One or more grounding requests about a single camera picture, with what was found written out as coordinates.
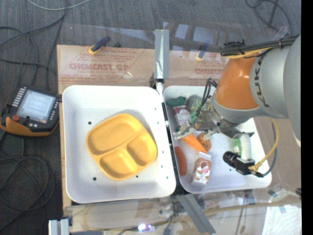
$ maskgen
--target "plastic carrot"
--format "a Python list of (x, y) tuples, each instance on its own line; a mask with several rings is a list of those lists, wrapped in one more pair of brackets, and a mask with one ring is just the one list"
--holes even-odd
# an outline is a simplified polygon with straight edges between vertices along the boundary
[(203, 145), (199, 142), (199, 140), (193, 134), (189, 134), (188, 136), (182, 138), (182, 140), (184, 140), (191, 147), (195, 148), (197, 151), (207, 153)]

